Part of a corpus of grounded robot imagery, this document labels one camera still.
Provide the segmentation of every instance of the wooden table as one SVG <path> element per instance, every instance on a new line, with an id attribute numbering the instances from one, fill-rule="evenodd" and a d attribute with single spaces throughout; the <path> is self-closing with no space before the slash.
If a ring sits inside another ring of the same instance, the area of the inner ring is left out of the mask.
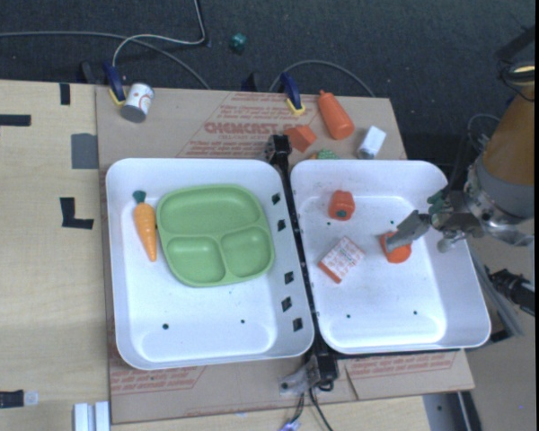
<path id="1" fill-rule="evenodd" d="M 0 409 L 0 430 L 71 429 L 73 405 L 109 399 L 99 174 L 72 169 L 71 136 L 96 134 L 94 86 L 0 81 L 0 391 L 37 391 L 38 405 Z M 60 198 L 93 228 L 63 228 Z M 334 429 L 429 430 L 421 397 L 323 406 Z M 292 410 L 112 426 L 116 430 L 280 429 Z M 313 407 L 305 431 L 323 429 Z"/>

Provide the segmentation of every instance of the green plate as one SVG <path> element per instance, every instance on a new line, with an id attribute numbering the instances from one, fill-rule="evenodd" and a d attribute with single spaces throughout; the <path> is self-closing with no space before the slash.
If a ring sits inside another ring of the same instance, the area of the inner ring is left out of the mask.
<path id="1" fill-rule="evenodd" d="M 221 286 L 264 274 L 273 264 L 268 220 L 238 185 L 203 185 L 164 195 L 156 219 L 172 273 L 189 286 Z"/>

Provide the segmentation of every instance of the orange bottle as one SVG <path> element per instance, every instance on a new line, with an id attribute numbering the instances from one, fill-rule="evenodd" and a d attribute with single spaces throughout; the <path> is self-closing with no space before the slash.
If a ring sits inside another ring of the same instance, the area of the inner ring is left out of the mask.
<path id="1" fill-rule="evenodd" d="M 328 214 L 337 220 L 349 220 L 356 210 L 356 203 L 349 191 L 335 190 L 330 200 Z"/>
<path id="2" fill-rule="evenodd" d="M 331 137 L 340 140 L 353 134 L 356 128 L 353 121 L 351 121 L 348 113 L 341 107 L 341 104 L 331 92 L 320 90 L 317 105 Z"/>

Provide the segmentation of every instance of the dark floor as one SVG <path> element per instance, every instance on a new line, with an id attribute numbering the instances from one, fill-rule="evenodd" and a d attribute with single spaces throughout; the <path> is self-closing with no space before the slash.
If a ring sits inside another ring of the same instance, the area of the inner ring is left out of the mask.
<path id="1" fill-rule="evenodd" d="M 251 72 L 267 91 L 291 70 L 303 93 L 389 98 L 408 156 L 449 173 L 467 124 L 476 114 L 502 115 L 514 92 L 499 79 L 502 64 L 535 60 L 535 0 L 199 0 L 207 43 L 180 47 L 145 40 L 179 61 L 134 43 L 117 66 L 154 87 L 239 90 Z M 198 40 L 192 0 L 0 0 L 0 32 L 96 31 Z M 231 38 L 246 37 L 243 53 Z M 102 61 L 119 39 L 84 36 L 0 38 L 0 78 L 83 81 L 88 61 L 104 81 Z M 201 77 L 201 81 L 190 71 Z M 491 128 L 494 120 L 474 124 Z"/>

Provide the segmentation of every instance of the cardboard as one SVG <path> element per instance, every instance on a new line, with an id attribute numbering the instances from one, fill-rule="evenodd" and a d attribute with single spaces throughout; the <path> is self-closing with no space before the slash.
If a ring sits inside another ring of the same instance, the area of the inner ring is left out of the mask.
<path id="1" fill-rule="evenodd" d="M 102 205 L 102 245 L 108 318 L 112 423 L 195 417 L 260 409 L 294 407 L 296 396 L 279 394 L 279 381 L 303 364 L 302 357 L 138 371 L 119 357 L 113 337 L 113 304 L 105 204 L 105 174 L 129 157 L 258 158 L 273 134 L 308 126 L 315 141 L 304 153 L 294 149 L 290 164 L 322 150 L 355 158 L 366 132 L 387 133 L 378 159 L 405 159 L 405 151 L 387 99 L 339 97 L 356 131 L 332 139 L 316 96 L 303 95 L 303 115 L 293 115 L 283 94 L 156 89 L 143 123 L 123 119 L 108 88 L 96 87 L 96 118 Z M 322 403 L 372 400 L 471 389 L 465 352 L 370 356 L 340 360 L 333 391 L 319 393 Z"/>

